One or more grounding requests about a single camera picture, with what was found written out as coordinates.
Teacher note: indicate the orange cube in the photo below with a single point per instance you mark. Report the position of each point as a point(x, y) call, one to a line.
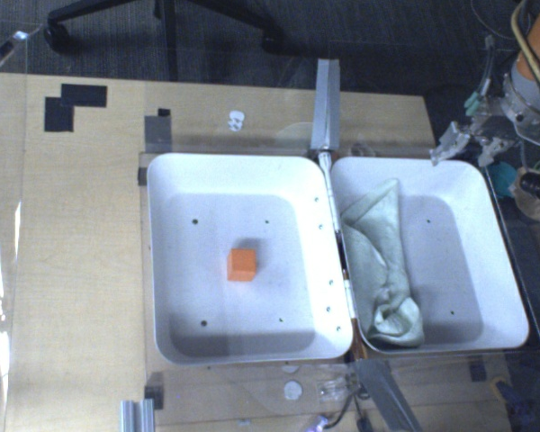
point(241, 264)

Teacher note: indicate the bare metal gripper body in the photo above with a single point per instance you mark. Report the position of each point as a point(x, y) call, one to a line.
point(528, 122)

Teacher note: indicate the black office chair base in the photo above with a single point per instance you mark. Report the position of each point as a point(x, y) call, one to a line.
point(166, 7)

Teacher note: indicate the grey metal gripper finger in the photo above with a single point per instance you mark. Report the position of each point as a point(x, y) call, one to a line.
point(490, 151)
point(450, 144)

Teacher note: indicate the pale green cloth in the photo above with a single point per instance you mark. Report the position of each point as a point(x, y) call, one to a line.
point(378, 250)

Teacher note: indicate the white plastic tray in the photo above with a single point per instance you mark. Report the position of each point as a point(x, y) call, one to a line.
point(252, 304)
point(459, 263)

